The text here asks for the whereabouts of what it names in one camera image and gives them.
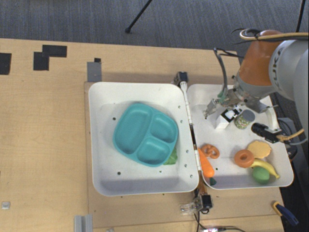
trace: white tray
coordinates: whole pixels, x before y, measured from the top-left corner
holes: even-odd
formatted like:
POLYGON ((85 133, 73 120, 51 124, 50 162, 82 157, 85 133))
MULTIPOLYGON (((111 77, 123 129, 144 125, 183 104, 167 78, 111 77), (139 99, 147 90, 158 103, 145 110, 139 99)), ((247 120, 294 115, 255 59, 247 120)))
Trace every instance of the white tray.
MULTIPOLYGON (((231 122, 226 129, 215 129, 217 117, 225 110, 219 109, 215 114, 210 115, 207 119, 203 116, 203 111, 212 98, 216 98, 221 91, 221 85, 192 85, 188 89, 188 99, 197 146, 201 147, 208 143, 216 146, 220 150, 218 159, 209 159, 215 169, 214 179, 216 185, 214 189, 242 189, 242 188, 261 188, 261 187, 284 187, 292 183, 294 174, 283 143, 270 144, 272 151, 265 159, 271 163, 281 176, 279 179, 271 177, 270 182, 266 185, 258 184, 251 176, 252 169, 240 168, 234 163, 234 155, 237 151, 245 149, 247 145, 254 141, 265 141, 262 137, 251 131, 251 125, 246 129, 238 129, 234 122, 231 122)), ((272 106, 270 97, 261 100, 262 103, 272 106)), ((265 113, 255 113, 255 121, 269 125, 265 113)))
POLYGON ((93 183, 106 196, 189 192, 197 163, 182 91, 172 84, 95 83, 89 90, 93 183), (129 105, 142 102, 173 118, 179 129, 175 165, 148 167, 120 154, 112 136, 129 105))

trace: black stand leg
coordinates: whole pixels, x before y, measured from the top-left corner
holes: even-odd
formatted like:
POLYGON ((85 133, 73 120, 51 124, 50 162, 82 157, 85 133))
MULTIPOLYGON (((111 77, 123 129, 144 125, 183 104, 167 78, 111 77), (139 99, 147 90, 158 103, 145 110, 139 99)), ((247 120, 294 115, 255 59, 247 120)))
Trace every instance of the black stand leg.
POLYGON ((296 27, 296 32, 299 32, 301 20, 302 20, 302 18, 303 18, 305 3, 306 3, 306 0, 303 0, 302 3, 301 3, 300 12, 299 12, 299 18, 298 18, 298 23, 297 23, 297 27, 296 27))
POLYGON ((140 16, 144 13, 144 11, 147 9, 148 5, 151 3, 152 0, 148 0, 145 6, 141 9, 139 14, 135 17, 135 19, 132 21, 129 27, 126 28, 125 32, 130 33, 131 28, 134 26, 134 24, 137 22, 137 20, 140 18, 140 16))

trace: toy bagel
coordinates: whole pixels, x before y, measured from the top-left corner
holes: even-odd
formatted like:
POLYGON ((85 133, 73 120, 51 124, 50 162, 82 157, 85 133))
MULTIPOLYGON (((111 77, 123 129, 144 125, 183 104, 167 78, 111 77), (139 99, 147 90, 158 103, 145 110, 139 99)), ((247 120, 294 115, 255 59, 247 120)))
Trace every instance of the toy bagel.
POLYGON ((234 161, 241 168, 249 168, 254 162, 254 155, 251 151, 242 149, 235 154, 234 161))

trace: toy food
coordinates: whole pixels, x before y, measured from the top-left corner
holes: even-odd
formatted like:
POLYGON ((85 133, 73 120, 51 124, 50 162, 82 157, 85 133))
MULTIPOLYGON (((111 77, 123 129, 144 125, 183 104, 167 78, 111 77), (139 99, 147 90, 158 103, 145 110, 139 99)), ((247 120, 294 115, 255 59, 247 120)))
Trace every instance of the toy food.
POLYGON ((267 169, 258 166, 253 168, 252 176, 260 184, 267 184, 270 177, 267 169))
POLYGON ((271 147, 268 143, 256 140, 248 145, 247 150, 251 151, 255 158, 262 159, 270 154, 271 147))
POLYGON ((220 156, 218 148, 210 144, 203 145, 200 150, 206 157, 210 157, 212 159, 217 159, 220 156))
POLYGON ((249 168, 254 162, 254 155, 251 151, 242 149, 235 154, 234 161, 241 168, 249 168))
POLYGON ((201 168, 203 171, 203 175, 205 178, 211 178, 214 176, 214 169, 211 166, 210 162, 207 159, 207 156, 204 154, 204 152, 198 148, 199 153, 199 160, 201 162, 201 168))
POLYGON ((274 175, 276 179, 280 178, 280 175, 276 173, 275 168, 270 163, 260 159, 255 159, 251 167, 254 168, 256 166, 265 168, 270 174, 274 175))
POLYGON ((252 111, 246 109, 236 117, 234 123, 239 129, 246 129, 247 126, 255 120, 255 115, 252 111))

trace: green vegetable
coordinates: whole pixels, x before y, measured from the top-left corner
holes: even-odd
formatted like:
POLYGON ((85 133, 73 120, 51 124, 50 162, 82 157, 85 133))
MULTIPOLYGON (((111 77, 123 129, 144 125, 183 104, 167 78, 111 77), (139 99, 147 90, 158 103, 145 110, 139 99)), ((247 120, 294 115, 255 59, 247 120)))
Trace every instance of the green vegetable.
POLYGON ((262 167, 254 167, 252 176, 260 184, 267 184, 269 181, 269 171, 262 167))
POLYGON ((163 163, 163 165, 173 165, 176 163, 178 157, 177 157, 177 150, 176 148, 173 149, 170 157, 168 158, 168 160, 166 162, 163 163))
POLYGON ((214 185, 217 184, 217 182, 216 182, 216 180, 214 178, 210 178, 209 180, 210 180, 210 185, 211 186, 214 186, 214 185))

